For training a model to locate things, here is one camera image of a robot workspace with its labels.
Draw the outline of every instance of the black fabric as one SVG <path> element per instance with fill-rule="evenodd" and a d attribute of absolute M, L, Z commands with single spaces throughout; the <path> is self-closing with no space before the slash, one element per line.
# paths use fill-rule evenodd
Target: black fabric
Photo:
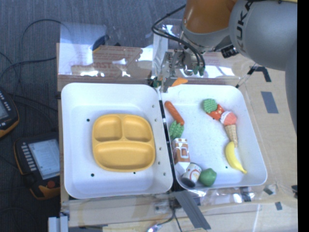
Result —
<path fill-rule="evenodd" d="M 152 44 L 152 24 L 186 0 L 0 0 L 0 86 L 20 114 L 18 126 L 0 138 L 0 232 L 45 232 L 57 217 L 60 197 L 36 200 L 24 187 L 13 143 L 58 128 L 56 43 L 60 22 L 106 25 L 123 46 Z M 174 15 L 181 18 L 182 12 Z M 26 60 L 47 59 L 9 66 Z"/>

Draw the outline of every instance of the black device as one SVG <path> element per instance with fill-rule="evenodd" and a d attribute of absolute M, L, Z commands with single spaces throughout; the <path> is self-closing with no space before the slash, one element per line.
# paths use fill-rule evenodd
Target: black device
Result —
<path fill-rule="evenodd" d="M 46 200 L 60 194 L 57 132 L 16 140 L 14 155 L 25 186 L 36 199 Z"/>
<path fill-rule="evenodd" d="M 0 87 L 0 138 L 19 123 L 19 114 L 11 97 Z"/>

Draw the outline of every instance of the white can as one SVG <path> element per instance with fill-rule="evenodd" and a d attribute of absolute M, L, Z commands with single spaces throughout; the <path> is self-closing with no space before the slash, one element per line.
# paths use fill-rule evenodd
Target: white can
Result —
<path fill-rule="evenodd" d="M 201 172 L 202 168 L 196 163 L 191 162 L 185 173 L 182 175 L 182 182 L 189 187 L 194 187 Z"/>

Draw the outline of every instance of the toy banana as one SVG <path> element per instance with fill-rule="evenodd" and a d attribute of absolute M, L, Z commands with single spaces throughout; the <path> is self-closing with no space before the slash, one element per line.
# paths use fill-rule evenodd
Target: toy banana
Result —
<path fill-rule="evenodd" d="M 235 146 L 234 146 L 234 142 L 233 141 L 229 142 L 226 145 L 226 147 L 225 147 L 225 156 L 226 156 L 226 159 L 227 159 L 228 163 L 230 164 L 230 166 L 232 168 L 240 170 L 244 174 L 247 173 L 247 171 L 243 169 L 241 163 L 238 161 L 238 159 L 235 156 Z"/>

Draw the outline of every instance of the toy sausage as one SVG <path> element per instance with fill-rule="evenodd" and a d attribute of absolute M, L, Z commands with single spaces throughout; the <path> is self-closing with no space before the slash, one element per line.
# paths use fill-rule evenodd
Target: toy sausage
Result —
<path fill-rule="evenodd" d="M 170 114 L 172 115 L 172 117 L 176 120 L 177 123 L 180 123 L 181 126 L 184 125 L 184 120 L 181 117 L 181 115 L 178 113 L 178 111 L 176 110 L 176 108 L 174 107 L 174 105 L 170 102 L 170 101 L 166 101 L 164 103 L 165 107 L 167 108 L 167 110 L 170 112 Z"/>

